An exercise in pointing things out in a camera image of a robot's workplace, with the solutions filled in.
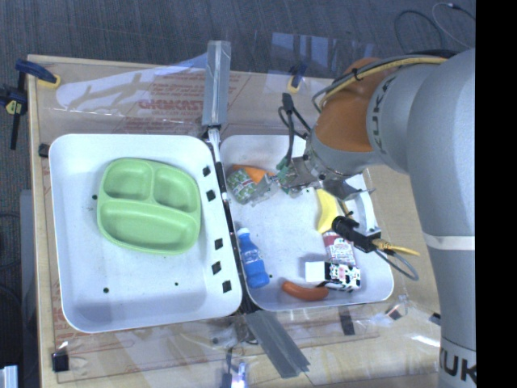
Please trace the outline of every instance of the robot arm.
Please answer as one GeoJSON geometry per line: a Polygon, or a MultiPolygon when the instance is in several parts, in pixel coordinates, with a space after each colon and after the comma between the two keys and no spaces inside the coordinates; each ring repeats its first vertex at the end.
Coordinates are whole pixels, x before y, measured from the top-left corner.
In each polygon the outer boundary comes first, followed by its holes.
{"type": "Polygon", "coordinates": [[[373,62],[357,62],[350,85],[326,92],[304,156],[292,159],[283,184],[344,199],[355,193],[347,178],[371,165],[409,175],[441,309],[439,386],[475,386],[475,50],[397,69],[385,62],[361,78],[373,62]]]}

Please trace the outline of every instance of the bottle cap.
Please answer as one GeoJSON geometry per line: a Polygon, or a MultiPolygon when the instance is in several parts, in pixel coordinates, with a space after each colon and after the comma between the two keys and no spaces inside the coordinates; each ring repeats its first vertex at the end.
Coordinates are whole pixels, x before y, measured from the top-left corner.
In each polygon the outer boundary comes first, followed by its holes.
{"type": "Polygon", "coordinates": [[[237,236],[240,236],[242,234],[250,233],[250,230],[246,227],[241,227],[239,230],[237,230],[237,236]]]}

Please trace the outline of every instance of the gray floor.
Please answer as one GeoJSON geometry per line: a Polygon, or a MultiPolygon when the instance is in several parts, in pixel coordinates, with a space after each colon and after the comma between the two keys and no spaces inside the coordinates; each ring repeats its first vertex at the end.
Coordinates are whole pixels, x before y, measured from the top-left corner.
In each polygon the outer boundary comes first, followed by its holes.
{"type": "MultiPolygon", "coordinates": [[[[305,48],[275,49],[290,36],[340,42],[332,62],[308,74],[337,77],[365,54],[378,57],[475,45],[476,0],[0,0],[0,82],[16,86],[15,62],[29,53],[173,64],[203,53],[209,40],[230,40],[232,69],[288,72],[305,48]]],[[[30,188],[27,117],[16,150],[12,116],[0,111],[0,368],[19,363],[22,325],[19,197],[30,188]]]]}

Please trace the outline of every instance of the white stripe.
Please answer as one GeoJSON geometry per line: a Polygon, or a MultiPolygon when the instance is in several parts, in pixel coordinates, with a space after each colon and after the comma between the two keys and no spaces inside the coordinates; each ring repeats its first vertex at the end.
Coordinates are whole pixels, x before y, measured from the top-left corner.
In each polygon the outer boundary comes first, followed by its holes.
{"type": "Polygon", "coordinates": [[[476,250],[476,236],[431,236],[423,233],[426,245],[438,250],[476,250]]]}

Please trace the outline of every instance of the white wire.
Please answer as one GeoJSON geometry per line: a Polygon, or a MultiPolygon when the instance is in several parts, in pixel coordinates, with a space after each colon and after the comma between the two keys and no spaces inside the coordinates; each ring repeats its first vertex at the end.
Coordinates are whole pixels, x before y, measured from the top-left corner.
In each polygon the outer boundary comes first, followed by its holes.
{"type": "Polygon", "coordinates": [[[447,6],[447,7],[450,7],[452,8],[452,4],[451,3],[446,3],[446,2],[440,2],[440,3],[436,3],[433,8],[431,9],[431,13],[433,14],[433,20],[435,21],[436,23],[436,26],[438,26],[440,28],[440,30],[445,33],[447,36],[449,36],[451,39],[453,39],[456,43],[459,43],[461,44],[462,46],[465,46],[467,49],[470,49],[472,48],[472,46],[462,42],[461,40],[458,40],[457,38],[455,38],[445,27],[443,27],[440,22],[438,21],[438,19],[436,18],[436,7],[438,6],[447,6]]]}

